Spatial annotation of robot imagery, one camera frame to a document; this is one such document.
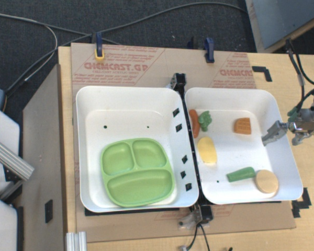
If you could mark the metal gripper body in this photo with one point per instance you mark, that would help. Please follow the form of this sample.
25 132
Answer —
309 123

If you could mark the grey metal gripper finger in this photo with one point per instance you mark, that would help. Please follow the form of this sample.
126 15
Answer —
299 137
275 132

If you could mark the orange waffle biscuit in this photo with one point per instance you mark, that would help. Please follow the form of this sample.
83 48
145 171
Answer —
242 126

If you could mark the white plastic tray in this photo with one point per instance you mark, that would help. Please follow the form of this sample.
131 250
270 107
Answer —
238 150
125 101

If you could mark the tan round biscuit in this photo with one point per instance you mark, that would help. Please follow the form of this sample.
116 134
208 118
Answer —
267 181

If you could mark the green cucumber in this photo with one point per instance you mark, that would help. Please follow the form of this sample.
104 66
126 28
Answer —
240 174

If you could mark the yellow oval toy food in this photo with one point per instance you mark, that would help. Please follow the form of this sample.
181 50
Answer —
207 150

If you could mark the green broccoli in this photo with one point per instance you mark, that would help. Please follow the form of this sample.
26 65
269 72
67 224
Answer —
204 120

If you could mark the orange carrot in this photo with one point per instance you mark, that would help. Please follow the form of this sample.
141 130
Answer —
195 121

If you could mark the thin black rod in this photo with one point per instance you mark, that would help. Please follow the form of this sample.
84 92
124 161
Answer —
191 140

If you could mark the brown cardboard board red print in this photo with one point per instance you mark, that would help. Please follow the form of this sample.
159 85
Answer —
151 61

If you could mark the green divided plate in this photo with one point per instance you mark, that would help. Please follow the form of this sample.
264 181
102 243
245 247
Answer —
138 184

